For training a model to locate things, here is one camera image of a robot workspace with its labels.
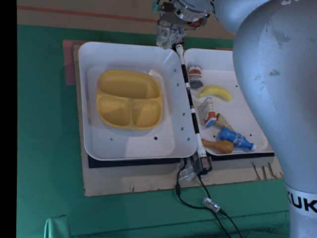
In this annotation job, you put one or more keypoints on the orange chicken drumstick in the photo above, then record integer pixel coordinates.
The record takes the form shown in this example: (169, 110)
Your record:
(221, 145)

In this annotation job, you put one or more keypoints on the blue bottle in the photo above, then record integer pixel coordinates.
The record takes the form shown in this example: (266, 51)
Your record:
(232, 137)

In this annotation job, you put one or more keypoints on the brown bread slice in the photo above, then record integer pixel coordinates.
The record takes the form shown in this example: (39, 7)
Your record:
(225, 123)

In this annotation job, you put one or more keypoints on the white plastic tray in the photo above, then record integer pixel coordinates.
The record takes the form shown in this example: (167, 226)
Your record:
(242, 123)
(128, 145)

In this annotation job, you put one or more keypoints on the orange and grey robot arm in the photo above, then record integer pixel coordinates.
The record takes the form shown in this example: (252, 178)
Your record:
(272, 83)

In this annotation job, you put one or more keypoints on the black and white thin rod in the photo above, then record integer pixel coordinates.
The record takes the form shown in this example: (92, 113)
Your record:
(191, 103)

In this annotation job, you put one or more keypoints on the yellow divided plate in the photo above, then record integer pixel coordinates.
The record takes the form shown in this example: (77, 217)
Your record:
(128, 93)

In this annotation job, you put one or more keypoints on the red and white can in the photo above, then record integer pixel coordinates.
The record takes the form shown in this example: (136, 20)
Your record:
(195, 76)

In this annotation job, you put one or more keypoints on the white and red carton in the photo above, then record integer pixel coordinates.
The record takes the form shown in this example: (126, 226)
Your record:
(208, 110)

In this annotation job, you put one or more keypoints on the brown cardboard board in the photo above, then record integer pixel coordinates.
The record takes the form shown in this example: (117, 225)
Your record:
(148, 180)

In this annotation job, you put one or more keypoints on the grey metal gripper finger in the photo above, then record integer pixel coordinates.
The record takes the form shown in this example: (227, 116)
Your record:
(164, 38)
(179, 36)

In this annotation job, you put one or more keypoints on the yellow banana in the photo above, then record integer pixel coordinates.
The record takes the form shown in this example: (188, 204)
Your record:
(218, 91)

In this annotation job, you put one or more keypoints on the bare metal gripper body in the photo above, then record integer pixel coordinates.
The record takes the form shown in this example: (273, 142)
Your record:
(173, 18)

